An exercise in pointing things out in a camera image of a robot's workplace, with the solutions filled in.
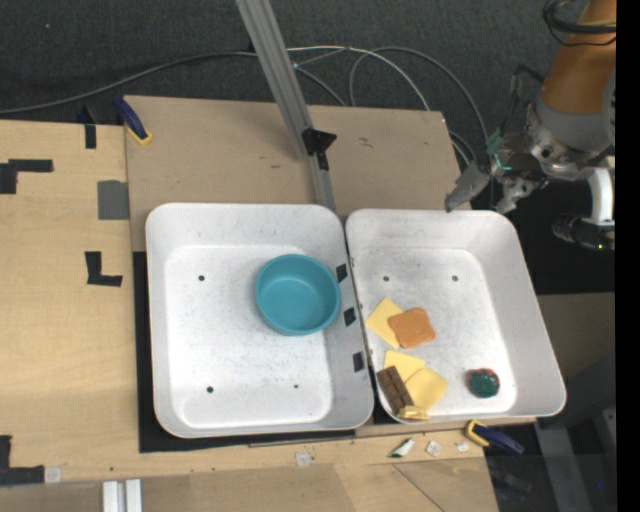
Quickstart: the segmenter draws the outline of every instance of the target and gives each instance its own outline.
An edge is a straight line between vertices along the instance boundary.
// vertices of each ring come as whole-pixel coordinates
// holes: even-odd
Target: green ball
[[[500,379],[493,370],[481,368],[471,371],[469,385],[478,398],[490,398],[498,394]]]

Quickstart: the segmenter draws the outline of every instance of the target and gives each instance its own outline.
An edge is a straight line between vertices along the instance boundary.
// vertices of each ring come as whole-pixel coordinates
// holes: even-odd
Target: brown block
[[[409,309],[390,317],[389,326],[402,348],[413,348],[436,338],[429,315],[423,308]]]
[[[413,405],[411,395],[407,391],[404,382],[402,382],[395,366],[380,370],[376,376],[378,377],[378,384],[380,384],[394,413],[397,413],[407,405]]]

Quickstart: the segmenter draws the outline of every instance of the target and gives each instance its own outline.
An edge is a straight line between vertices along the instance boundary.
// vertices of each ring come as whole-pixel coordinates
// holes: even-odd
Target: teal bowl
[[[265,322],[287,336],[321,331],[340,309],[336,278],[322,263],[300,254],[269,260],[256,278],[255,299]]]

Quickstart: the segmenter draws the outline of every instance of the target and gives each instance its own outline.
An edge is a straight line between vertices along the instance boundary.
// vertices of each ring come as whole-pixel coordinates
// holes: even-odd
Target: metal pole
[[[271,4],[268,0],[236,0],[236,3],[296,154],[309,160],[316,198],[321,205],[335,211],[329,172],[320,168],[315,155],[309,154],[302,137],[305,130],[313,129],[313,123]]]

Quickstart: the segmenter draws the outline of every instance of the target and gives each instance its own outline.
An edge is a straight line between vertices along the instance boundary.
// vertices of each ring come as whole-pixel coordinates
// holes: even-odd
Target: white tray
[[[341,311],[316,334],[275,333],[254,302],[259,269],[281,254],[348,271],[333,212],[165,204],[149,215],[146,236],[154,408],[168,432],[341,430],[369,418],[373,388],[350,272],[339,283]]]
[[[563,407],[564,383],[509,220],[491,211],[359,210],[346,233],[364,319],[385,297],[429,314],[436,339],[398,350],[447,379],[431,423],[550,416]],[[381,370],[394,349],[365,331],[374,370]],[[465,376],[476,368],[498,374],[495,397],[469,391]]]

